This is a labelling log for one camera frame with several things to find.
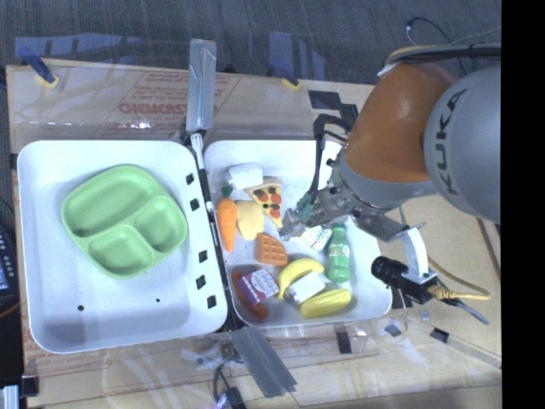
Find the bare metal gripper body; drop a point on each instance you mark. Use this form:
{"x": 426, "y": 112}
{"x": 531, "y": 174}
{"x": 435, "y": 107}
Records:
{"x": 330, "y": 206}

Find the red sausage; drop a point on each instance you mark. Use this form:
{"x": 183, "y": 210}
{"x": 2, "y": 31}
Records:
{"x": 257, "y": 310}

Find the black cylinder on white bracket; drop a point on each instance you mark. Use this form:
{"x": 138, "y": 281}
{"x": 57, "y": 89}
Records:
{"x": 417, "y": 286}

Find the orange waffle biscuit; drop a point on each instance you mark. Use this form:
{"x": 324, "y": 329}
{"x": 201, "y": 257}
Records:
{"x": 270, "y": 251}

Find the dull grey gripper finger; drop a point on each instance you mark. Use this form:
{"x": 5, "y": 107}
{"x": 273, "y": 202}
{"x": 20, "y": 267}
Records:
{"x": 291, "y": 233}
{"x": 294, "y": 219}

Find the white carton with coloured print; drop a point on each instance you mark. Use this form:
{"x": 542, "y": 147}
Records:
{"x": 318, "y": 237}

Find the toy pizza slice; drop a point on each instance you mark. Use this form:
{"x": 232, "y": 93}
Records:
{"x": 268, "y": 196}

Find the brown cardboard board red print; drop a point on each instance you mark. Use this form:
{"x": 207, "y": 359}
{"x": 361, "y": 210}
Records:
{"x": 106, "y": 100}

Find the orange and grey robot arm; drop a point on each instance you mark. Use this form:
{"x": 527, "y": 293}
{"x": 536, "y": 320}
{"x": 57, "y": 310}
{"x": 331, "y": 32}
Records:
{"x": 396, "y": 134}

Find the yellow corn cob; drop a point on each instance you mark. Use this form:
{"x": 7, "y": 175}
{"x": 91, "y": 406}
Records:
{"x": 325, "y": 303}

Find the white plastic bottle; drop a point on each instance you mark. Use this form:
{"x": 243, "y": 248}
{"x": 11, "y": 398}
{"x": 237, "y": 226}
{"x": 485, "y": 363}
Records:
{"x": 246, "y": 175}

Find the orange carrot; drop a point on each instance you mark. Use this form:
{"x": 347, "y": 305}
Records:
{"x": 227, "y": 224}

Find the purple and white carton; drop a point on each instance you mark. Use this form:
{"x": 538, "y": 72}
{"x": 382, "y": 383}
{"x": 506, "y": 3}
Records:
{"x": 257, "y": 287}

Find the small white jar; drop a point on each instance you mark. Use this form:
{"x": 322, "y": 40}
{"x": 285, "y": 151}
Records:
{"x": 305, "y": 289}

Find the yellow banana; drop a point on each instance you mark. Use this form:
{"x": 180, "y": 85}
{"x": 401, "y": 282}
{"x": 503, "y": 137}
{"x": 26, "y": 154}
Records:
{"x": 298, "y": 267}

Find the beige toy bread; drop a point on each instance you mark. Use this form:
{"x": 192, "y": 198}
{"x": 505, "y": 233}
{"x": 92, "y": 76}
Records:
{"x": 249, "y": 220}

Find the white plastic tray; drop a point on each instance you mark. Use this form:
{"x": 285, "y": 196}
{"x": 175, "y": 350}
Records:
{"x": 127, "y": 309}
{"x": 294, "y": 164}

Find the green plastic bottle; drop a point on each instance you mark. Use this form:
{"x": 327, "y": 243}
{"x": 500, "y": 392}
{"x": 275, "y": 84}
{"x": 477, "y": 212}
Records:
{"x": 339, "y": 258}

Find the green divided plate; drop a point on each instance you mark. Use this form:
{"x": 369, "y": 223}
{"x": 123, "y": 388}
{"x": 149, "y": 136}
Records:
{"x": 110, "y": 207}

